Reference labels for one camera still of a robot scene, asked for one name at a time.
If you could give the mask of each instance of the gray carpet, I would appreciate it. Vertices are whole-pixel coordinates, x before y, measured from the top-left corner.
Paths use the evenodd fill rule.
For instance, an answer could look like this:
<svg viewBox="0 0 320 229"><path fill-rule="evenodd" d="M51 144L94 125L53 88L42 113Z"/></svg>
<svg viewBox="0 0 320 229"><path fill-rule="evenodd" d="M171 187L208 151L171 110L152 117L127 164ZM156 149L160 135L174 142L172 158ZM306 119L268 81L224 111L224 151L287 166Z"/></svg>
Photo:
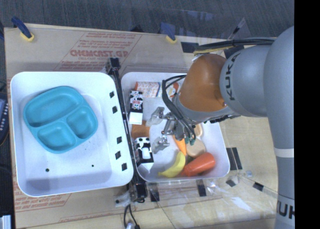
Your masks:
<svg viewBox="0 0 320 229"><path fill-rule="evenodd" d="M245 19L244 37L277 37L295 22L295 0L0 0L0 20L12 16L26 23L158 33L161 22L177 35L228 38ZM4 43L0 43L0 80L6 79ZM11 169L10 145L0 146L0 166ZM12 182L0 172L0 211L13 214Z"/></svg>

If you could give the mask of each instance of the banana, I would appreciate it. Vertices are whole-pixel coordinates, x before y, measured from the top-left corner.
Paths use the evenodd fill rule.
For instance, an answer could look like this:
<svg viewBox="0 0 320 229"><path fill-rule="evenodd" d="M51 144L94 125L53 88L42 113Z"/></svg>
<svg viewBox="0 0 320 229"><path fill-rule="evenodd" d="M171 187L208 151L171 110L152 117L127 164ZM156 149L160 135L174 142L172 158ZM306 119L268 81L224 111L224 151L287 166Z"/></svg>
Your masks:
<svg viewBox="0 0 320 229"><path fill-rule="evenodd" d="M174 178L177 176L185 167L186 157L182 151L179 151L174 164L163 172L158 172L158 176L165 176L167 178Z"/></svg>

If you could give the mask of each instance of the cable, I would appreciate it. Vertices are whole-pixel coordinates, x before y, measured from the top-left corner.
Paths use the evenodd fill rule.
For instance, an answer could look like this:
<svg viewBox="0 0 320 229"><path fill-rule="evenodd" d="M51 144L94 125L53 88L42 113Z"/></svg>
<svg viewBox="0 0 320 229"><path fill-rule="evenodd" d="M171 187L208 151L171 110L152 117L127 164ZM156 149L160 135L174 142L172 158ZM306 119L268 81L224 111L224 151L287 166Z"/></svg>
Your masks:
<svg viewBox="0 0 320 229"><path fill-rule="evenodd" d="M123 216L124 228L127 228L127 226L128 226L128 224L126 223L126 215L127 215L128 209L129 209L130 215L135 223L134 229L140 229L140 226L138 225L137 221L135 220L134 215L132 214L131 204L127 205L124 209L124 216Z"/></svg>
<svg viewBox="0 0 320 229"><path fill-rule="evenodd" d="M180 113L178 108L170 101L170 99L168 98L168 95L167 95L167 88L170 85L182 80L186 76L187 76L186 74L183 74L183 75L173 76L173 77L170 77L168 79L164 79L162 81L162 86L161 86L162 87L162 100L163 100L164 104L169 108L169 110L171 111L173 116L179 122L181 122L184 125L185 128L188 129L188 137L194 139L196 137L194 129L186 122L186 120L184 119L183 115ZM174 80L173 82L169 83L169 85L166 85L168 81L171 81L173 79L176 79L176 80Z"/></svg>
<svg viewBox="0 0 320 229"><path fill-rule="evenodd" d="M193 52L194 54L204 54L219 50L225 50L238 46L250 46L250 45L271 45L275 41L275 38L270 37L256 37L246 39L232 39L220 42L214 42L209 44L200 45Z"/></svg>

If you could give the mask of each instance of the orange carrot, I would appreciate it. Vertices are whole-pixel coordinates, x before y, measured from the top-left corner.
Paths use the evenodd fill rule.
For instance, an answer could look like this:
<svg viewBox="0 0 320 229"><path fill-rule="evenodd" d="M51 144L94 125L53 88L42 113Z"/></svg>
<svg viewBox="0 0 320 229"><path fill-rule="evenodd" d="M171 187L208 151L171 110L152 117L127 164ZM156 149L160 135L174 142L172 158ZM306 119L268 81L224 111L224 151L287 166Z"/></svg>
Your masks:
<svg viewBox="0 0 320 229"><path fill-rule="evenodd" d="M216 165L216 160L210 152L205 152L193 161L184 166L181 176L192 177L201 172L212 169Z"/></svg>
<svg viewBox="0 0 320 229"><path fill-rule="evenodd" d="M179 150L181 152L183 152L184 156L187 155L187 147L186 147L186 142L185 142L185 139L183 138L182 140L176 140L176 137L175 135L173 135L173 139L176 143L176 145L178 146Z"/></svg>

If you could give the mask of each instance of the blue divided plate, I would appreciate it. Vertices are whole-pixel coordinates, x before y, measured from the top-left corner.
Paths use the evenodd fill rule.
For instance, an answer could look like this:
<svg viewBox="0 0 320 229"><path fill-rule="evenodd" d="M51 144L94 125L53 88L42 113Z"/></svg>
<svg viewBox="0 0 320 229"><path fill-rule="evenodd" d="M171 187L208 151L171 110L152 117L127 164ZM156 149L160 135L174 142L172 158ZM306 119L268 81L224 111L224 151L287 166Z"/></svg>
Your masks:
<svg viewBox="0 0 320 229"><path fill-rule="evenodd" d="M30 100L23 119L36 140L49 152L61 154L88 140L97 131L97 117L74 88L59 86Z"/></svg>

